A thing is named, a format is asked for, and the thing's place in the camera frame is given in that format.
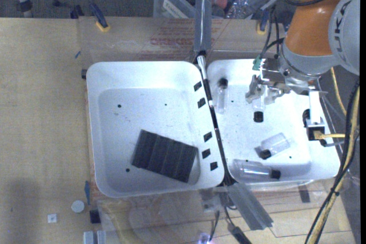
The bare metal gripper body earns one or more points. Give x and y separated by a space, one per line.
276 75

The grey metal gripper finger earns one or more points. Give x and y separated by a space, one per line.
254 88
274 92

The clear plastic bottle black cap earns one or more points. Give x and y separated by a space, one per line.
221 97
276 144
258 115
254 170

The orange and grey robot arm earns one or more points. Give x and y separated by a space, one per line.
310 31

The white plastic tray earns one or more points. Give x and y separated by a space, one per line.
143 111
286 128

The black ridged rectangular block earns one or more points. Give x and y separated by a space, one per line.
164 155

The small black cube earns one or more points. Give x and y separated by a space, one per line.
94 216

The small white cylinder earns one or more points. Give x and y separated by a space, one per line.
77 206

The small white square piece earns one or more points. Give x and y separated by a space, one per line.
52 218

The black cylinder on white bracket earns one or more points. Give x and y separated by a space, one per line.
314 111

